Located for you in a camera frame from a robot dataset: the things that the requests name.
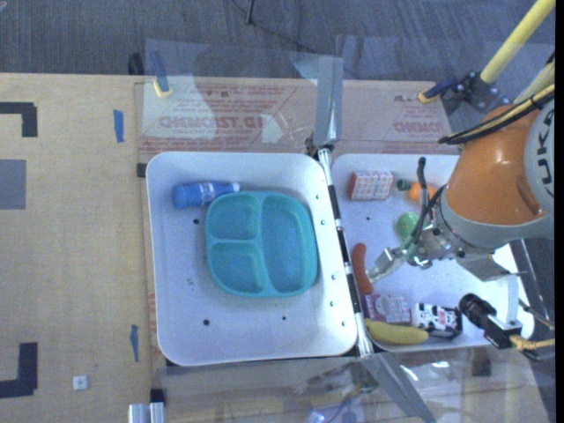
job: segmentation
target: blue bottle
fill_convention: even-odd
[[[173,205],[181,210],[186,207],[203,207],[222,194],[235,193],[239,183],[200,182],[176,185],[173,189]]]

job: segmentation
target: yellow banana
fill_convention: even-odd
[[[420,328],[413,326],[400,326],[381,321],[364,320],[368,333],[375,342],[388,343],[390,345],[416,345],[429,338],[429,334]]]

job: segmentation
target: gray carpet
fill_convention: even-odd
[[[130,54],[163,40],[338,53],[348,78],[439,81],[483,67],[536,0],[256,0],[251,25],[249,0],[2,1],[1,72],[126,74]],[[500,90],[514,97],[554,43],[555,11],[500,76]],[[528,244],[553,316],[553,241]],[[553,361],[535,368],[554,378]],[[555,419],[554,380],[540,386]]]

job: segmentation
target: gray square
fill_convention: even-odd
[[[26,161],[0,160],[0,210],[26,208]]]

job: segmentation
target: teal plate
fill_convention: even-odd
[[[228,293],[295,296],[317,276],[308,210],[282,193],[242,191],[214,199],[205,219],[205,243],[211,276]]]

